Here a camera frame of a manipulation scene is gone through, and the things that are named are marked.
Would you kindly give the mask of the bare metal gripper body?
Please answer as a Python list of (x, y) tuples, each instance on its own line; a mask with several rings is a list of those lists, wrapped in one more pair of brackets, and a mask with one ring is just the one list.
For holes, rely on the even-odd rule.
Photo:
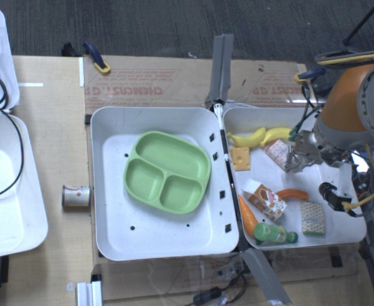
[(350, 160), (350, 152), (330, 144), (320, 133), (302, 131), (295, 138), (292, 151), (298, 156), (321, 158), (322, 164), (339, 167), (340, 163)]

